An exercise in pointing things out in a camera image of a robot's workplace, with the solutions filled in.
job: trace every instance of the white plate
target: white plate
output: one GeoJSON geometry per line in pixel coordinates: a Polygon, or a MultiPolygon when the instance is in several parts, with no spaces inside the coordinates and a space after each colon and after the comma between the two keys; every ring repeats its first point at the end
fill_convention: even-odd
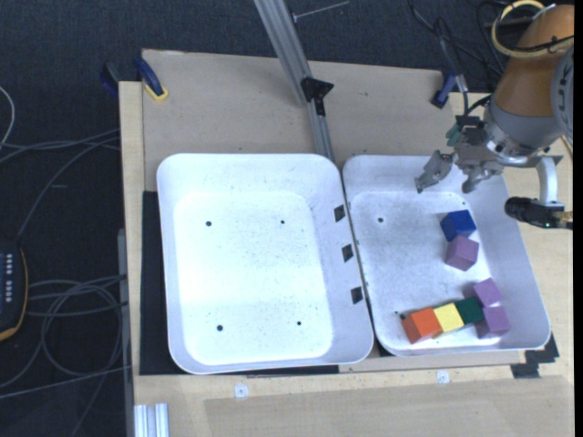
{"type": "Polygon", "coordinates": [[[207,374],[357,362],[373,345],[336,166],[177,154],[158,170],[169,349],[207,374]]]}
{"type": "Polygon", "coordinates": [[[380,343],[392,354],[536,349],[550,326],[517,222],[504,212],[509,198],[502,177],[463,194],[456,167],[437,185],[417,193],[414,178],[429,157],[359,156],[343,168],[346,199],[380,343]],[[445,264],[447,241],[440,220],[467,209],[480,243],[468,271],[445,264]],[[478,339],[471,326],[411,344],[400,315],[463,298],[468,285],[492,277],[500,288],[512,329],[498,339],[478,339]]]}

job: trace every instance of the orange block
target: orange block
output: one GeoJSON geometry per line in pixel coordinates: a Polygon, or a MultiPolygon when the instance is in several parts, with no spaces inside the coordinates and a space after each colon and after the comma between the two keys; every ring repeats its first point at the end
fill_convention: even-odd
{"type": "Polygon", "coordinates": [[[432,338],[442,332],[439,320],[432,308],[416,310],[405,317],[402,323],[404,331],[412,343],[432,338]]]}

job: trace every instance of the dark green cube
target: dark green cube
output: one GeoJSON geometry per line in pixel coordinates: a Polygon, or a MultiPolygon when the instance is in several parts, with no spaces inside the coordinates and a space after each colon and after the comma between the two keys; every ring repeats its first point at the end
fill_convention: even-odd
{"type": "Polygon", "coordinates": [[[455,306],[457,307],[460,317],[464,321],[464,325],[475,324],[484,320],[484,312],[475,296],[456,301],[455,306]]]}

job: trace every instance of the black floor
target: black floor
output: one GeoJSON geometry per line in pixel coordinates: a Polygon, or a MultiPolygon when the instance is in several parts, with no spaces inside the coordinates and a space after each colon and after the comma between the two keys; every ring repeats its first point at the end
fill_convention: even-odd
{"type": "MultiPolygon", "coordinates": [[[[493,55],[480,24],[491,22],[499,6],[484,4],[480,20],[476,9],[485,0],[413,0],[428,29],[415,19],[408,0],[287,3],[293,13],[301,14],[344,1],[350,3],[298,21],[309,59],[446,73],[450,65],[438,37],[430,30],[441,17],[441,33],[456,41],[456,46],[446,44],[447,54],[463,70],[469,88],[484,92],[496,85],[506,60],[493,55]]],[[[123,79],[136,79],[132,58],[141,48],[274,55],[252,0],[0,0],[0,86],[10,93],[16,109],[8,142],[33,145],[117,129],[118,102],[101,86],[99,73],[106,61],[112,61],[123,79]]],[[[9,104],[0,94],[0,140],[9,120],[9,104]]],[[[107,144],[116,146],[117,142],[107,144]]],[[[118,232],[124,226],[119,151],[114,147],[89,148],[28,150],[13,157],[10,155],[17,149],[0,149],[0,234],[19,240],[31,283],[47,279],[87,281],[118,274],[118,232]],[[78,160],[54,179],[77,155],[78,160]]],[[[64,288],[34,290],[39,290],[38,294],[64,288]]],[[[117,296],[115,286],[108,290],[117,296]]],[[[46,300],[31,302],[37,303],[37,310],[47,310],[50,305],[46,300]]],[[[86,310],[105,302],[94,292],[69,303],[63,310],[86,310]]],[[[74,377],[56,369],[41,351],[22,378],[2,387],[32,357],[40,344],[41,329],[41,319],[27,316],[19,333],[0,343],[0,409],[5,410],[0,412],[0,434],[9,428],[7,420],[16,417],[50,423],[47,415],[58,401],[57,395],[49,392],[30,401],[3,399],[4,394],[74,377]],[[4,406],[8,401],[12,409],[4,406]]],[[[99,371],[107,365],[117,333],[116,313],[111,310],[79,320],[55,320],[46,332],[46,344],[70,368],[99,371]]],[[[121,366],[118,360],[112,367],[121,366]]],[[[125,420],[118,412],[119,398],[109,401],[113,411],[104,411],[99,405],[99,400],[107,402],[108,396],[119,396],[120,381],[105,382],[92,402],[98,382],[88,380],[93,383],[87,382],[87,389],[79,391],[86,406],[79,405],[73,417],[64,419],[79,420],[87,407],[91,408],[88,405],[95,405],[87,422],[113,426],[109,435],[123,435],[125,420]],[[99,419],[100,412],[115,417],[99,419]]],[[[86,426],[77,435],[104,434],[98,425],[94,427],[86,426]]],[[[50,425],[46,435],[55,435],[50,425]]]]}

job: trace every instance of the cube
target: cube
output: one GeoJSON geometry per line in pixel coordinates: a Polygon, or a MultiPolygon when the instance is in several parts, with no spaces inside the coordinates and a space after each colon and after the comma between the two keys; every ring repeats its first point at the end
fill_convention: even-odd
{"type": "Polygon", "coordinates": [[[459,315],[459,311],[453,302],[435,308],[434,312],[443,333],[453,332],[464,327],[462,316],[459,315]]]}
{"type": "Polygon", "coordinates": [[[450,212],[441,220],[441,229],[445,239],[452,241],[457,236],[468,238],[476,231],[476,224],[468,210],[450,212]]]}
{"type": "Polygon", "coordinates": [[[502,293],[491,278],[476,283],[464,294],[467,297],[475,296],[483,308],[494,306],[502,300],[502,293]]]}
{"type": "Polygon", "coordinates": [[[510,330],[510,321],[502,306],[483,308],[483,312],[484,320],[476,324],[479,338],[500,337],[510,330]]]}
{"type": "Polygon", "coordinates": [[[484,320],[484,312],[482,306],[476,297],[472,296],[460,301],[456,301],[455,307],[459,312],[460,317],[464,321],[464,325],[478,323],[484,320]]]}
{"type": "Polygon", "coordinates": [[[476,264],[479,247],[480,243],[477,241],[473,241],[461,235],[455,237],[454,240],[447,245],[445,264],[466,271],[476,264]]]}
{"type": "Polygon", "coordinates": [[[412,312],[402,320],[402,323],[411,343],[427,340],[441,333],[441,325],[432,308],[412,312]]]}

